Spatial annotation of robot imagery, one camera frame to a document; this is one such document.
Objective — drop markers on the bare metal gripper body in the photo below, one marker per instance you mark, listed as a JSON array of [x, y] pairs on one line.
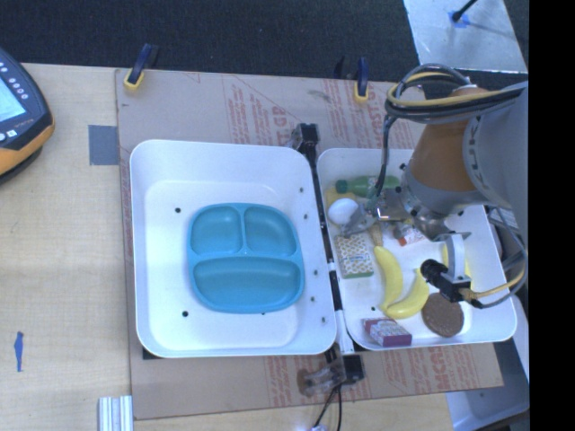
[[395, 207]]

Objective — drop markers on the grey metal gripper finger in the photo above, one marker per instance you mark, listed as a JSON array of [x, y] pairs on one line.
[[357, 222]]

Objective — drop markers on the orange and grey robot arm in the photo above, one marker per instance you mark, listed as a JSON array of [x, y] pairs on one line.
[[442, 151]]

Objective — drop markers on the white egg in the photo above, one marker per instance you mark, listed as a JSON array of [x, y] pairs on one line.
[[342, 210]]

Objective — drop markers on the yellow and white carton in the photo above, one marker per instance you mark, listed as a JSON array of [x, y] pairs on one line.
[[355, 256]]

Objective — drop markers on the orange and white small packet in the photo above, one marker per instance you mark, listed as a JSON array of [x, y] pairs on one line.
[[411, 237]]

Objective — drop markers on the yellow rounded toy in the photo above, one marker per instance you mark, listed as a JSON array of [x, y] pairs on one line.
[[334, 194]]

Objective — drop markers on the green plastic bottle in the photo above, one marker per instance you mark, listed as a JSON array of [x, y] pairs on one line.
[[359, 185]]

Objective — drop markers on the thin black and white rod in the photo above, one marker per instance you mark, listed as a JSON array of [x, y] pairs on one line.
[[333, 281]]

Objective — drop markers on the white plastic tray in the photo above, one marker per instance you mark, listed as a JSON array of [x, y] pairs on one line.
[[161, 285], [359, 294]]

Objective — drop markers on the red and white carton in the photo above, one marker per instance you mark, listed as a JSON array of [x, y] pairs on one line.
[[388, 332]]

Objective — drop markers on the brown round biscuit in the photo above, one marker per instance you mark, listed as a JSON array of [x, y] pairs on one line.
[[442, 316]]

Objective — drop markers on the blue divided plate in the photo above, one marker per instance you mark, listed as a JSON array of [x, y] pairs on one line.
[[245, 276]]

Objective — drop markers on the brown cardboard board red print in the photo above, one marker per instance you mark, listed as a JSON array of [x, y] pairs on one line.
[[179, 106]]

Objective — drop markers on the black cylinder on white bracket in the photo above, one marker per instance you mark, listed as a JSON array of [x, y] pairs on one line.
[[453, 283]]

